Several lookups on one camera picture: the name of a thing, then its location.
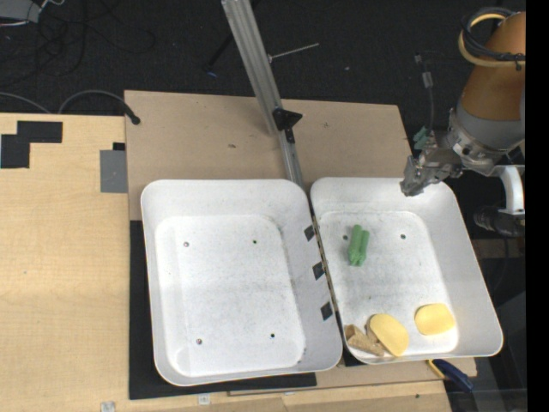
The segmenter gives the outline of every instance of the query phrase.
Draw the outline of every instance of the food item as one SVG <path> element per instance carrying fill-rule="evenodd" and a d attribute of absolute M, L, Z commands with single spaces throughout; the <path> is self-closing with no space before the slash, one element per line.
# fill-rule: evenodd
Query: food item
<path fill-rule="evenodd" d="M 445 304 L 422 306 L 415 313 L 415 324 L 421 334 L 441 334 L 455 327 L 454 316 Z"/>
<path fill-rule="evenodd" d="M 389 314 L 374 314 L 368 321 L 379 342 L 395 357 L 404 354 L 410 343 L 406 327 Z"/>
<path fill-rule="evenodd" d="M 366 322 L 366 325 L 364 325 L 364 328 L 366 330 L 366 335 L 375 343 L 379 342 L 379 339 L 377 338 L 376 334 L 371 330 L 370 327 L 370 319 L 368 319 L 368 322 Z"/>
<path fill-rule="evenodd" d="M 370 233 L 364 230 L 359 224 L 355 224 L 353 227 L 353 234 L 351 235 L 351 244 L 347 249 L 347 255 L 349 257 L 349 263 L 351 265 L 362 265 L 366 260 L 366 247 L 368 246 L 368 240 L 370 239 Z"/>
<path fill-rule="evenodd" d="M 378 357 L 385 355 L 385 351 L 383 350 L 381 344 L 372 341 L 356 325 L 347 325 L 345 327 L 345 338 L 347 339 L 347 344 L 350 347 L 360 349 L 366 353 L 377 355 Z"/>

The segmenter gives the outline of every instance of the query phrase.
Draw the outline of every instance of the white tray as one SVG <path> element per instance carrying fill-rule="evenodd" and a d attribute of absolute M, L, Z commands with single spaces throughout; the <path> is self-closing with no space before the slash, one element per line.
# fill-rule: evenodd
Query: white tray
<path fill-rule="evenodd" d="M 406 353 L 398 358 L 349 351 L 369 364 L 496 354 L 502 331 L 453 191 L 440 183 L 405 197 L 400 181 L 320 179 L 312 186 L 341 322 L 362 328 L 371 315 L 388 313 L 410 336 Z M 355 224 L 370 232 L 360 267 L 349 265 L 347 258 Z M 437 302 L 450 309 L 456 327 L 423 336 L 414 314 Z"/>
<path fill-rule="evenodd" d="M 294 183 L 159 180 L 142 193 L 142 219 L 154 361 L 168 382 L 315 372 L 339 361 L 309 204 Z"/>

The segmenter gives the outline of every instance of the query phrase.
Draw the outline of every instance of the yellow object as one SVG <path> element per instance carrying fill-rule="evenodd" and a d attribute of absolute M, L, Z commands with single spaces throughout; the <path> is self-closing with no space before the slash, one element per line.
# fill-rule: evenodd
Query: yellow object
<path fill-rule="evenodd" d="M 379 342 L 394 356 L 404 354 L 410 343 L 406 328 L 389 314 L 374 314 L 368 325 Z"/>
<path fill-rule="evenodd" d="M 455 320 L 445 304 L 429 304 L 415 313 L 415 324 L 421 334 L 428 336 L 451 330 Z"/>
<path fill-rule="evenodd" d="M 504 20 L 505 16 L 501 14 L 484 14 L 477 18 L 475 18 L 471 22 L 471 27 L 473 27 L 475 24 L 484 21 L 484 20 L 490 20 L 490 19 L 496 19 L 496 20 Z M 526 65 L 526 60 L 519 60 L 519 61 L 495 61 L 495 60 L 488 60 L 484 58 L 477 58 L 473 55 L 471 55 L 468 50 L 465 48 L 465 43 L 463 41 L 463 31 L 460 32 L 460 36 L 457 40 L 457 46 L 460 50 L 460 53 L 462 56 L 467 59 L 469 63 L 476 64 L 482 67 L 512 67 L 515 68 L 517 64 L 520 65 Z"/>
<path fill-rule="evenodd" d="M 441 372 L 440 369 L 435 366 L 435 364 L 432 362 L 432 359 L 429 359 L 427 361 L 427 365 L 438 377 L 440 377 L 441 379 L 446 379 L 446 376 Z"/>

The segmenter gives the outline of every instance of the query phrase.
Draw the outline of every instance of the black mat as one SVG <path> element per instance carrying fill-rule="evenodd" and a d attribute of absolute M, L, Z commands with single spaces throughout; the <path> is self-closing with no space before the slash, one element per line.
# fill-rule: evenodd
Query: black mat
<path fill-rule="evenodd" d="M 153 356 L 147 261 L 141 221 L 130 222 L 130 400 L 254 389 L 292 389 L 317 385 L 314 373 L 261 377 L 191 387 L 167 383 L 156 371 Z"/>

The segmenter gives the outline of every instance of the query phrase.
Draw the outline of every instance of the yellow sponge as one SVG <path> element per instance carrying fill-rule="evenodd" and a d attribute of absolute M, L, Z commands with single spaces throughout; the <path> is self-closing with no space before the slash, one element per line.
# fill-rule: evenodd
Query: yellow sponge
<path fill-rule="evenodd" d="M 421 334 L 441 334 L 455 327 L 454 316 L 445 304 L 422 306 L 415 313 L 415 324 Z"/>
<path fill-rule="evenodd" d="M 410 343 L 406 327 L 389 314 L 374 314 L 368 325 L 379 342 L 394 356 L 404 354 Z"/>

